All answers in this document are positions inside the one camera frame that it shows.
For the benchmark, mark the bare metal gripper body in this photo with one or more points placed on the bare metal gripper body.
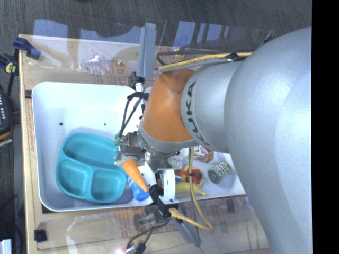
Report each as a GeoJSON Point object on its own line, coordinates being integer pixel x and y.
{"type": "Point", "coordinates": [132, 144]}

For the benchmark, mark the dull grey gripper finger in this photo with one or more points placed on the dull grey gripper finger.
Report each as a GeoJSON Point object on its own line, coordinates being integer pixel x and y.
{"type": "Point", "coordinates": [118, 159]}
{"type": "Point", "coordinates": [139, 161]}

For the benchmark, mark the orange carrot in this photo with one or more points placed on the orange carrot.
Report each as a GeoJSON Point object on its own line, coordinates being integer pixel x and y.
{"type": "Point", "coordinates": [133, 172]}

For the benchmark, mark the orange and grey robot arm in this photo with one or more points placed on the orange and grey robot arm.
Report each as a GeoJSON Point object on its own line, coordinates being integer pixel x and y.
{"type": "Point", "coordinates": [254, 120]}

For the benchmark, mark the blue divided plate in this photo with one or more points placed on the blue divided plate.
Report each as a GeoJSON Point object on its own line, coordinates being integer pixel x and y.
{"type": "Point", "coordinates": [90, 168]}

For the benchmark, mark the white packet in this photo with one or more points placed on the white packet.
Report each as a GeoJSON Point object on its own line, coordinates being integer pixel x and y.
{"type": "Point", "coordinates": [176, 161]}

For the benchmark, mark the yellow banana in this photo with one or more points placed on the yellow banana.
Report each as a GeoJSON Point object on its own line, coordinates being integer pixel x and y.
{"type": "Point", "coordinates": [185, 188]}

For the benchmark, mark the slice of pizza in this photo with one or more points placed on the slice of pizza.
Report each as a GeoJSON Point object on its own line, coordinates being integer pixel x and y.
{"type": "Point", "coordinates": [197, 174]}

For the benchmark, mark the white plastic tray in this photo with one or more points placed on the white plastic tray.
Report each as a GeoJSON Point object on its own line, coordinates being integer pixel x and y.
{"type": "Point", "coordinates": [79, 104]}
{"type": "Point", "coordinates": [225, 189]}

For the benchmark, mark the green can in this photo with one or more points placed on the green can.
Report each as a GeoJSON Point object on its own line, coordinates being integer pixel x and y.
{"type": "Point", "coordinates": [219, 171]}

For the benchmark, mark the brown cardboard board red print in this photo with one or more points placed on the brown cardboard board red print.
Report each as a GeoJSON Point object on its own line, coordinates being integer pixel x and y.
{"type": "Point", "coordinates": [79, 62]}

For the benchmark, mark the black cylinder on white bracket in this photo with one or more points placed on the black cylinder on white bracket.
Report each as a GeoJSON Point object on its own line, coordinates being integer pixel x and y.
{"type": "Point", "coordinates": [168, 184]}

